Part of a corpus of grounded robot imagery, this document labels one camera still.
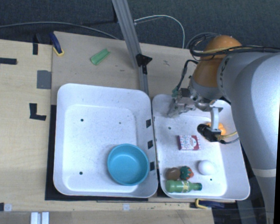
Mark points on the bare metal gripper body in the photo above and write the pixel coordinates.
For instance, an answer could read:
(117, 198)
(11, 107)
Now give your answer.
(187, 99)

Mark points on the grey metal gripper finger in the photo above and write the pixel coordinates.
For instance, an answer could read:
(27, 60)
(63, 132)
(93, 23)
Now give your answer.
(172, 110)
(181, 109)

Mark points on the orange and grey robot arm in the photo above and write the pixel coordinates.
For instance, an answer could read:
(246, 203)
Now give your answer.
(252, 92)

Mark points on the red and white small carton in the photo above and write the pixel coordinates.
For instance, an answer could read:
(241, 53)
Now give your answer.
(189, 142)

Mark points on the white plastic tray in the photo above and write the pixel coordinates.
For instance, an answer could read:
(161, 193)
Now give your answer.
(189, 162)
(93, 141)

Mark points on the white egg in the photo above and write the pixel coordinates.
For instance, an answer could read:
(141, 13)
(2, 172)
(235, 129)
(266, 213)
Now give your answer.
(206, 167)

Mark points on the red strawberry with green top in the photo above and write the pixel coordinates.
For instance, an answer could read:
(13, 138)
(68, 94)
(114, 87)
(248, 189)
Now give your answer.
(186, 172)

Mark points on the brown round toy fruit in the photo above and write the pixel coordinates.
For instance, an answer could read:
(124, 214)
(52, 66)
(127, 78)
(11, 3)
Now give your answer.
(172, 174)

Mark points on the blue bowl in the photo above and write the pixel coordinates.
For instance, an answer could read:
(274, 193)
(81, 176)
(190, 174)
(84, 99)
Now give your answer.
(127, 165)

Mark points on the green plastic bottle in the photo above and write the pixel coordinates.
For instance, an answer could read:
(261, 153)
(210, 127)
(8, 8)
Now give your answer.
(179, 186)

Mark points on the green toy celery stick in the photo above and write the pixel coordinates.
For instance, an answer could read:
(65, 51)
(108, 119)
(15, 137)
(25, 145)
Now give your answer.
(100, 56)

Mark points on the black cylinder on white bracket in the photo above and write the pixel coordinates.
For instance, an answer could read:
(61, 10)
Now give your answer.
(208, 132)

